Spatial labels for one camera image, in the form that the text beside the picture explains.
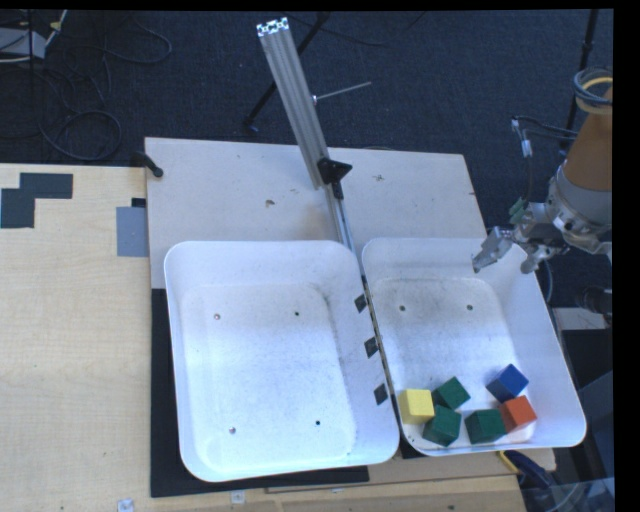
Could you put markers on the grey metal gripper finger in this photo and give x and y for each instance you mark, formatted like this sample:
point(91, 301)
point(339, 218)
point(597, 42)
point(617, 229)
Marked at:
point(492, 247)
point(533, 260)

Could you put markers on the green cube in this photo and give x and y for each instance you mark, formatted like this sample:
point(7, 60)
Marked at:
point(484, 426)
point(452, 392)
point(442, 426)

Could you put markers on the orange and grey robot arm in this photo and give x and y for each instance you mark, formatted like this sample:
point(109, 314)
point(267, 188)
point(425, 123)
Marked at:
point(590, 160)

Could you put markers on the pale flat board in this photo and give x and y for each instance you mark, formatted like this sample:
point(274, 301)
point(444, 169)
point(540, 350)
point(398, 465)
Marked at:
point(225, 195)

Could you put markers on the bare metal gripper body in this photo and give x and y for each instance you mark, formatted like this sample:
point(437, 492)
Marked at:
point(542, 230)

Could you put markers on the orange cube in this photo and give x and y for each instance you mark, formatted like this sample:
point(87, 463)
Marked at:
point(519, 414)

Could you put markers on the yellow cube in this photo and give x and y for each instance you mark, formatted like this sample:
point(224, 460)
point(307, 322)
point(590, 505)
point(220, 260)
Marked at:
point(416, 406)

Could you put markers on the white plastic tray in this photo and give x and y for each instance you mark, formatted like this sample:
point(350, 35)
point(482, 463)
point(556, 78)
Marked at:
point(450, 330)
point(270, 370)

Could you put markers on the blue cube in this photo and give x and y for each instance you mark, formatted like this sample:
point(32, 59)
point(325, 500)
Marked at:
point(507, 382)

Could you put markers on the black cylinder on white bracket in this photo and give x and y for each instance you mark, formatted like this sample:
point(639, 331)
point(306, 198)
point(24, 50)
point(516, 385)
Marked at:
point(597, 300)

